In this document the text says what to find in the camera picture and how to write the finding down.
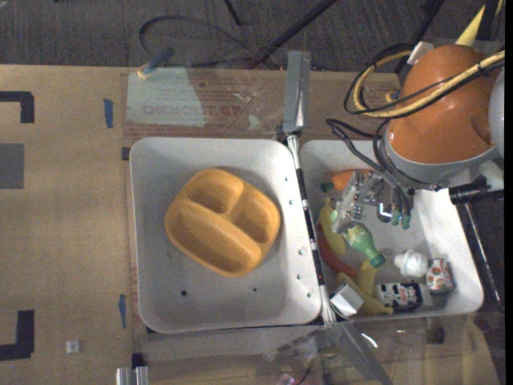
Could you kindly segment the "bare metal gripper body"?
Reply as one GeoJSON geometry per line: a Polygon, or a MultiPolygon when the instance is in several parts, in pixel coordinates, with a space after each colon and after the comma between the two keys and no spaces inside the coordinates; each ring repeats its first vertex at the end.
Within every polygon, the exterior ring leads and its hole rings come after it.
{"type": "Polygon", "coordinates": [[[355,170],[349,179],[341,199],[339,211],[346,217],[363,217],[383,202],[385,183],[379,173],[355,170]]]}

